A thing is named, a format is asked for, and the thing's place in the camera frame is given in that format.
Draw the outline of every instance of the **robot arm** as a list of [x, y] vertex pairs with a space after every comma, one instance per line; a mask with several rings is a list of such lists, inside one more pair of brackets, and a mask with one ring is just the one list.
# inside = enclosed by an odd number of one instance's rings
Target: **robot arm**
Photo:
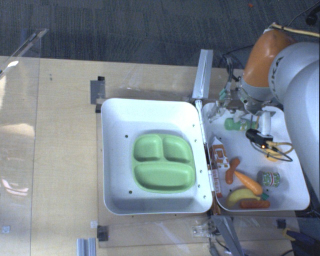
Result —
[[257, 115], [265, 105], [282, 104], [286, 127], [318, 200], [319, 44], [296, 42], [284, 32], [264, 33], [249, 56], [238, 96]]

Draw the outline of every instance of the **clear plastic sheet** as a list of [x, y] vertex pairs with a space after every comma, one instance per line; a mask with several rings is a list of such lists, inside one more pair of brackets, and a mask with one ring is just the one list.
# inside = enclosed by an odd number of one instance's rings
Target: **clear plastic sheet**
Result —
[[46, 31], [18, 31], [16, 46], [21, 47], [11, 57], [0, 57], [0, 255], [30, 255], [39, 63]]

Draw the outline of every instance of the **green bottle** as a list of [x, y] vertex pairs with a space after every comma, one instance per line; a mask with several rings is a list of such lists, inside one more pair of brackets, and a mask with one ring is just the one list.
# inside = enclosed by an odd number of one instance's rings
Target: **green bottle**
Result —
[[[256, 122], [252, 122], [251, 128], [256, 127]], [[236, 131], [246, 131], [250, 128], [250, 120], [240, 119], [238, 122], [234, 122], [233, 118], [227, 118], [224, 121], [224, 128], [228, 131], [236, 130]]]

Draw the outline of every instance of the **brown sausage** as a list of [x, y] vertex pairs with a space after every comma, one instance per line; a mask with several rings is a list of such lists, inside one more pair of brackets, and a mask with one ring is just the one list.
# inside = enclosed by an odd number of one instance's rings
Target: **brown sausage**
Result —
[[244, 200], [240, 202], [242, 209], [256, 209], [256, 208], [269, 208], [270, 202], [268, 200]]
[[225, 182], [227, 184], [230, 185], [234, 182], [234, 172], [239, 164], [240, 164], [239, 158], [235, 158], [230, 162], [230, 168], [225, 172]]

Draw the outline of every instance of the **toy banana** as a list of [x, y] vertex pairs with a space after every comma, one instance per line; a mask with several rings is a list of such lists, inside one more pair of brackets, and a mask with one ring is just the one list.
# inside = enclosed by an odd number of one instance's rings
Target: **toy banana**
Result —
[[256, 196], [249, 188], [240, 188], [229, 194], [229, 196], [226, 199], [226, 205], [228, 208], [231, 208], [242, 199], [260, 200], [260, 197]]

